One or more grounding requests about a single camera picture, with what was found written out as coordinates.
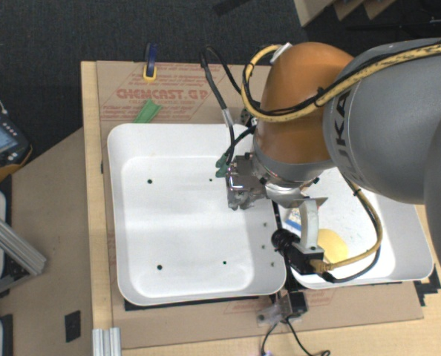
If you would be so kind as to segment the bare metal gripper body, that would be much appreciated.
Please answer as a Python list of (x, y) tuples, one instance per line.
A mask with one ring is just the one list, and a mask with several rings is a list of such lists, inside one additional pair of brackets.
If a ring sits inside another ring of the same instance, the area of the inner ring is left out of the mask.
[(284, 208), (299, 206), (303, 193), (319, 177), (317, 162), (279, 162), (261, 154), (236, 156), (227, 169), (226, 190), (264, 192)]

